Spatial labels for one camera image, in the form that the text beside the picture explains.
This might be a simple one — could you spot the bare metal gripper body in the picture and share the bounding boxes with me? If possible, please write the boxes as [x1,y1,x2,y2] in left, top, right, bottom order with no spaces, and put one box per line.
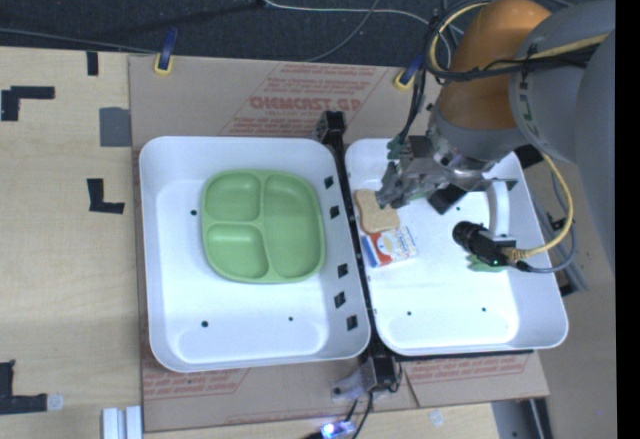
[393,134,502,201]

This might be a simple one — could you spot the brown cardboard board red print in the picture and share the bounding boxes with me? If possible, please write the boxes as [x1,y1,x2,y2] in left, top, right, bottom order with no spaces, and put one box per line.
[127,54,551,433]

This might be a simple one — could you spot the tan toast bread slice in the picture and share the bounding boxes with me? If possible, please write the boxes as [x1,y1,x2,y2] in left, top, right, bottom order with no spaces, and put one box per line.
[353,188,402,236]

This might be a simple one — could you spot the black cylinder on white bracket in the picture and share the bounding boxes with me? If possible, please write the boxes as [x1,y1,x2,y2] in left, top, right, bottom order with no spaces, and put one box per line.
[451,179,519,269]

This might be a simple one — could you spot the white red blue carton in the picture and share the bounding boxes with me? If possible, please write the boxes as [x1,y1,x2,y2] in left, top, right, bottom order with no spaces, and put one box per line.
[360,225,419,269]

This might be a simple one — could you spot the white plastic tray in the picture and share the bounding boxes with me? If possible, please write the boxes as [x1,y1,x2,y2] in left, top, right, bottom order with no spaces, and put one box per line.
[138,135,373,374]
[344,137,570,358]

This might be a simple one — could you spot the green divided plate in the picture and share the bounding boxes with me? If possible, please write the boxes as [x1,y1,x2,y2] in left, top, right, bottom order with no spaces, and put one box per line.
[200,168,328,285]

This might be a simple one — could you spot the black block with thin wires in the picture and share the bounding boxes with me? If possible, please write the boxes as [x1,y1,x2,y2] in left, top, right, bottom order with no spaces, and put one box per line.
[368,354,402,391]
[316,110,348,146]

